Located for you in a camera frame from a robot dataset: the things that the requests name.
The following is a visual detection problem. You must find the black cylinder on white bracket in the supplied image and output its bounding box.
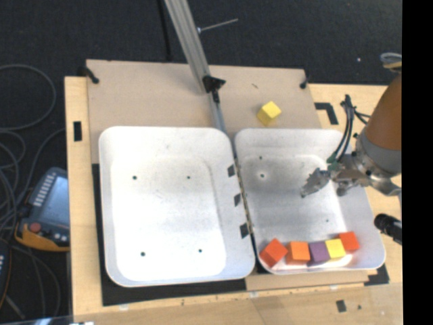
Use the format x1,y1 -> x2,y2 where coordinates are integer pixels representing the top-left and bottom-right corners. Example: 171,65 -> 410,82
373,188 -> 403,246

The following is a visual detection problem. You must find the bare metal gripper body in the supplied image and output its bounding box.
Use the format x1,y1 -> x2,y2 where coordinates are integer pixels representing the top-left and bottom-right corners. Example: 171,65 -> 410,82
329,153 -> 403,197

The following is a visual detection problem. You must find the purple cube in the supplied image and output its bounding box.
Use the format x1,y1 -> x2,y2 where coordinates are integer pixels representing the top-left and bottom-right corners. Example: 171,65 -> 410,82
307,241 -> 331,267

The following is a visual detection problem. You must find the orange cube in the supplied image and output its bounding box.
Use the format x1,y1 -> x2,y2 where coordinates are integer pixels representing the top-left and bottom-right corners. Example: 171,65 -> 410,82
286,241 -> 311,266

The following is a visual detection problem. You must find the red-orange cube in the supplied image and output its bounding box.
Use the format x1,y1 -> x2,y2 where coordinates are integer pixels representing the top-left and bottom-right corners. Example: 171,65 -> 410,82
259,238 -> 289,269
338,231 -> 361,253

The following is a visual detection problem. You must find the flat brown cardboard board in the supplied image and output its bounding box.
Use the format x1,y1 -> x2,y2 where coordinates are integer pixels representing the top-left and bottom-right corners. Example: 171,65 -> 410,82
85,58 -> 380,293

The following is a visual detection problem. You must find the yellow cube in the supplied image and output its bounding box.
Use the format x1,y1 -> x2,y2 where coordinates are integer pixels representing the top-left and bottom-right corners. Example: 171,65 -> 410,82
256,100 -> 282,127
325,238 -> 347,261

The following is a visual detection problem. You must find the white plastic tray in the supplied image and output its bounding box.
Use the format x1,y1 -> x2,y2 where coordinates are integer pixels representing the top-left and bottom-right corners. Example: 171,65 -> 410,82
233,128 -> 387,276
97,125 -> 256,288

